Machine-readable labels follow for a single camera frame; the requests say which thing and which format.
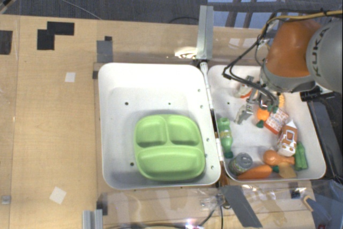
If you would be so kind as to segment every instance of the toy carrot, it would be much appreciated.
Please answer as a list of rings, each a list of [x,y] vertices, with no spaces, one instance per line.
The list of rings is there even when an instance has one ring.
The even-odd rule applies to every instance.
[[[243,174],[239,175],[237,178],[239,180],[252,180],[252,179],[265,179],[270,176],[273,168],[269,165],[260,165],[245,171]]]

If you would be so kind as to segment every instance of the toy food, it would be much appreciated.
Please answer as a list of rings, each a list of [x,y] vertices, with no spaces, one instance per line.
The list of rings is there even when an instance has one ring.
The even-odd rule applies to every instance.
[[[307,161],[305,156],[305,148],[301,142],[298,142],[296,150],[295,150],[295,169],[297,171],[302,169],[307,169]]]
[[[279,175],[284,179],[296,178],[296,173],[293,168],[286,162],[281,162],[279,165]]]
[[[282,108],[285,105],[285,96],[283,94],[279,95],[279,107]]]
[[[293,121],[281,128],[277,143],[278,154],[285,157],[291,157],[295,154],[297,132],[298,130]]]
[[[248,81],[252,81],[253,77],[252,76],[247,76],[245,78]],[[236,98],[247,98],[251,94],[252,88],[250,88],[246,84],[241,84],[238,88],[238,90],[235,92],[234,97]]]
[[[239,175],[237,178],[239,180],[251,180],[251,179],[265,179],[270,176],[273,168],[267,164],[260,165],[245,171],[243,174]]]
[[[247,153],[239,153],[237,157],[229,163],[229,170],[234,175],[240,175],[248,170],[252,165],[252,158]]]
[[[263,124],[268,119],[269,115],[270,115],[270,112],[267,109],[259,108],[256,112],[256,116],[258,119],[258,123],[256,124],[256,126],[258,128],[263,128]]]
[[[278,108],[275,114],[274,112],[270,114],[268,119],[264,122],[264,126],[277,135],[280,132],[282,126],[286,124],[287,119],[288,115],[280,108]]]
[[[233,158],[233,153],[231,151],[231,146],[233,142],[231,128],[230,128],[230,120],[226,117],[221,117],[217,121],[219,137],[221,147],[224,151],[225,158]]]
[[[267,150],[263,154],[263,162],[274,166],[274,165],[279,165],[282,162],[286,162],[288,164],[294,165],[294,157],[284,157],[276,153],[274,150]]]

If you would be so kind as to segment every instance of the green plate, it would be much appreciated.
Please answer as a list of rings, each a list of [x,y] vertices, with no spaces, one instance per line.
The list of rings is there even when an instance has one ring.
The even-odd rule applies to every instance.
[[[151,115],[139,120],[135,156],[140,173],[151,180],[193,179],[205,168],[199,128],[182,115]]]

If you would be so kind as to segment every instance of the wooden countertop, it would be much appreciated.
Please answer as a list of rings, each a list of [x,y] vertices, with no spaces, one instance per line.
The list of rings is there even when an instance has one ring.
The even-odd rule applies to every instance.
[[[57,35],[55,50],[37,50],[37,30],[46,29],[47,21],[75,23],[74,36]],[[13,31],[11,54],[0,55],[0,95],[9,102],[1,106],[0,195],[12,199],[0,205],[0,228],[81,228],[82,211],[94,210],[98,199],[92,79],[96,41],[113,37],[114,61],[143,57],[144,62],[177,63],[177,48],[195,47],[197,26],[1,15],[0,30]],[[215,28],[215,59],[223,62],[242,52],[230,39],[253,40],[257,34]],[[67,72],[75,73],[74,82],[65,82]],[[311,192],[308,182],[302,184]],[[61,204],[49,199],[55,187],[66,192]],[[164,206],[156,193],[144,193],[137,202],[138,192],[113,191],[110,198],[124,210],[113,209],[115,217],[104,217],[104,223],[120,221],[125,209],[132,220],[155,219],[159,210],[152,205],[163,210],[160,217],[174,219],[187,201],[197,205],[188,208],[190,217],[202,219],[207,212],[198,211],[199,198],[190,190],[161,191],[169,197]],[[268,197],[251,201],[265,228],[279,227],[278,220],[286,220],[287,228],[313,228],[302,202],[292,209],[284,206],[289,202]],[[226,210],[224,225],[241,228],[232,210]],[[208,228],[220,228],[217,212]]]

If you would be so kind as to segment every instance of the can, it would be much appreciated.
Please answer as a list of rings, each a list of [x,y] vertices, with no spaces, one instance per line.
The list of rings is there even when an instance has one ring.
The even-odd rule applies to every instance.
[[[247,153],[239,153],[229,163],[229,170],[234,175],[243,174],[252,165],[252,158]]]

